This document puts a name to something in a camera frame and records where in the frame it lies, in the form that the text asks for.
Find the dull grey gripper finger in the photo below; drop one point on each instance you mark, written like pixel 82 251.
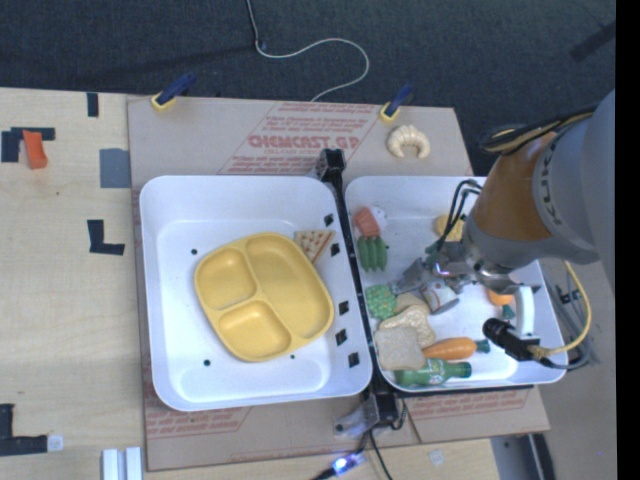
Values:
pixel 419 268
pixel 406 285

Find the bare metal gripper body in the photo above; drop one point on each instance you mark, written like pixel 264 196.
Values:
pixel 457 268

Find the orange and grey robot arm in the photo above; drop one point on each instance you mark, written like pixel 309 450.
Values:
pixel 560 188

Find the beige toy bread roll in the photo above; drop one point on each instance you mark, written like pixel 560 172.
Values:
pixel 410 300

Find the green toy broccoli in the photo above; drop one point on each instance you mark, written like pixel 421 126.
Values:
pixel 380 300

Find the small white can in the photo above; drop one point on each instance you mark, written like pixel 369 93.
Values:
pixel 440 298

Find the toy bread slice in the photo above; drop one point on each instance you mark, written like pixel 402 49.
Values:
pixel 417 320
pixel 397 350

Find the yellow toy corn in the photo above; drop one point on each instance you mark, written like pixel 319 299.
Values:
pixel 445 225

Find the green toy pea pods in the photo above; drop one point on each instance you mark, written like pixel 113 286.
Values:
pixel 372 254

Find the small orange toy fruit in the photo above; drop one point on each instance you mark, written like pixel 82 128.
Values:
pixel 500 298

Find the white plastic tray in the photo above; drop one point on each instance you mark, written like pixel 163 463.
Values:
pixel 410 208
pixel 180 278

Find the thin black rod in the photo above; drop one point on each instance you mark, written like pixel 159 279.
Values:
pixel 350 248

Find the salmon pink toy sushi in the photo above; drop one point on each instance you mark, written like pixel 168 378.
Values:
pixel 365 222

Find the orange toy carrot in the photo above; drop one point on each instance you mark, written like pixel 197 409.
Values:
pixel 450 349

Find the green toy bottle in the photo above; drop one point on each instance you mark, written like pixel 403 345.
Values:
pixel 430 374

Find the toy pizza slice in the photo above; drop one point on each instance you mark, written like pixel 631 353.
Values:
pixel 315 243

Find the beige toy croissant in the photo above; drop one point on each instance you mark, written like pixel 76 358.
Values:
pixel 407 138

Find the yellow divided plate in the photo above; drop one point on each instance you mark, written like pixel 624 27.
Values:
pixel 265 293

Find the brown cardboard board red print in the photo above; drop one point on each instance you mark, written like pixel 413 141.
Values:
pixel 210 133

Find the orange block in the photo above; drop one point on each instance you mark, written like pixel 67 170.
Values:
pixel 35 150

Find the black cylinder on white bracket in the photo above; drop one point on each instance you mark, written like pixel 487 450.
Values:
pixel 505 335

